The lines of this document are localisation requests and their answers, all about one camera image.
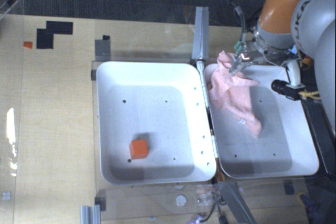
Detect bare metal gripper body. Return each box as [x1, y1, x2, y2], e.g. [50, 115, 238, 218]
[237, 40, 287, 66]

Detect pink cloth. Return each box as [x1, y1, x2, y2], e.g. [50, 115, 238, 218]
[207, 50, 263, 138]

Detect white plastic tray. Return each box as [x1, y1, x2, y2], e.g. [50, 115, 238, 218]
[96, 61, 218, 186]
[203, 62, 320, 180]

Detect orange cube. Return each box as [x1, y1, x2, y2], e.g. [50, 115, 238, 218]
[129, 138, 150, 161]

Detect black cylinder on white bracket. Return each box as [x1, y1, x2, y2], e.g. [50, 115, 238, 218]
[271, 58, 307, 101]

